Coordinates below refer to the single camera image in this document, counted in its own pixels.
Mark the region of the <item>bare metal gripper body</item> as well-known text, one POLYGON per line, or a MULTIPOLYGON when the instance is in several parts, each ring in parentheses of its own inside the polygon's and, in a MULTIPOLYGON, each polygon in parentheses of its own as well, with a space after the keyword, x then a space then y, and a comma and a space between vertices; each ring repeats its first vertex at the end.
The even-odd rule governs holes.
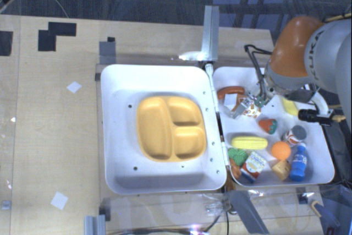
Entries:
POLYGON ((248 91, 248 98, 254 103, 269 103, 275 94, 270 92, 265 86, 255 85, 248 91))

